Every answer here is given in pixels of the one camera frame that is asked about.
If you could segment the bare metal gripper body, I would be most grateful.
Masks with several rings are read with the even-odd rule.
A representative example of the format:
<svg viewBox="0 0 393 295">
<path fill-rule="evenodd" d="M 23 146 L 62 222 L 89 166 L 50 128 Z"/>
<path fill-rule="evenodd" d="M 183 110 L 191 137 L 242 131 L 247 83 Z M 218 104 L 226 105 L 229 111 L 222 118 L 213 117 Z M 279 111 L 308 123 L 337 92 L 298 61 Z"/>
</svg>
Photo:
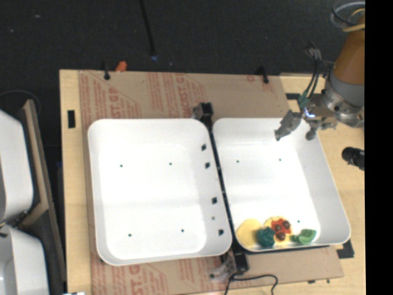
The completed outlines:
<svg viewBox="0 0 393 295">
<path fill-rule="evenodd" d="M 313 130 L 336 128 L 341 123 L 351 128 L 364 127 L 364 108 L 354 106 L 327 87 L 314 93 L 306 106 L 306 122 Z"/>
</svg>

